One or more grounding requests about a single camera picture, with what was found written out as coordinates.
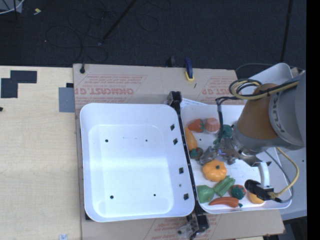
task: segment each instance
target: white cable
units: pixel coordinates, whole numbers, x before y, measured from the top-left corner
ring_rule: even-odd
[[[1,15],[1,14],[7,14],[7,13],[10,13],[10,12],[13,12],[13,11],[16,10],[19,6],[21,6],[24,1],[25,1],[25,0],[21,0],[21,2],[20,2],[15,8],[12,8],[12,9],[10,9],[10,10],[6,10],[6,11],[0,12],[0,15]]]

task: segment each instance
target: light wood surface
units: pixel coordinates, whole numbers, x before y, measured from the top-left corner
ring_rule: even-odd
[[[18,98],[0,98],[0,239],[81,239],[75,113],[59,112],[59,87],[72,68],[37,70],[37,83],[19,83]]]

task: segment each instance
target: robotic hand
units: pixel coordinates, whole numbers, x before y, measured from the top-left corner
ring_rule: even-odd
[[[235,82],[237,90],[232,87]],[[247,102],[233,126],[232,137],[220,138],[218,154],[228,164],[241,159],[252,167],[257,166],[263,176],[262,171],[268,170],[266,167],[270,162],[262,162],[257,154],[276,147],[285,155],[280,147],[288,150],[306,147],[306,72],[281,85],[253,80],[258,87],[250,95],[240,95],[243,83],[241,79],[235,82],[229,88],[234,99],[246,99]],[[262,200],[281,202],[269,181],[264,177],[261,181],[249,179],[245,188]]]

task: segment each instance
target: white tray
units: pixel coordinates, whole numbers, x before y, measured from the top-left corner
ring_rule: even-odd
[[[222,114],[223,114],[223,124],[233,125],[239,119],[241,112],[243,110],[243,105],[223,105]],[[187,105],[181,110],[181,119],[184,127],[187,127],[191,122],[196,119],[203,119],[204,122],[207,118],[216,118],[219,119],[217,106],[216,105]],[[205,152],[208,146],[213,146],[213,141],[218,137],[218,134],[208,134],[208,133],[197,133],[192,132],[194,137],[197,140],[197,145],[199,148],[202,148]],[[269,148],[267,150],[278,163],[280,163],[276,149]],[[257,157],[262,161],[272,161],[272,159],[265,153],[260,153]],[[202,166],[200,163],[194,159],[191,159],[191,167],[194,176],[195,185],[207,185],[209,187],[214,187],[217,183],[207,180],[204,177],[202,172]],[[235,184],[243,185],[246,180],[254,180],[261,182],[261,176],[258,167],[250,167],[243,160],[236,160],[232,165],[225,163],[227,168],[227,175],[230,175],[235,179]],[[273,161],[268,166],[269,169],[269,179],[270,184],[274,187],[275,192],[281,191],[283,188],[288,186],[287,180],[283,172]],[[290,190],[284,192],[280,198],[282,200],[287,200],[291,196]],[[201,203],[200,206],[210,214],[222,214],[230,212],[240,212],[240,211],[251,211],[251,210],[265,210],[265,209],[283,209],[288,207],[291,204],[291,200],[285,203],[279,203],[272,200],[265,201],[263,204],[253,204],[249,201],[247,195],[239,201],[243,206],[240,208],[229,208],[226,205],[209,205],[209,203]]]
[[[90,103],[80,112],[84,206],[96,222],[179,217],[195,206],[176,111]]]

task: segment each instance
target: dark background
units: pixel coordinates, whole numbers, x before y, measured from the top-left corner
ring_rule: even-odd
[[[307,0],[137,0],[103,41],[131,1],[24,0],[21,13],[2,10],[0,65],[164,67],[172,56],[176,67],[188,57],[238,78],[279,62],[306,69]]]

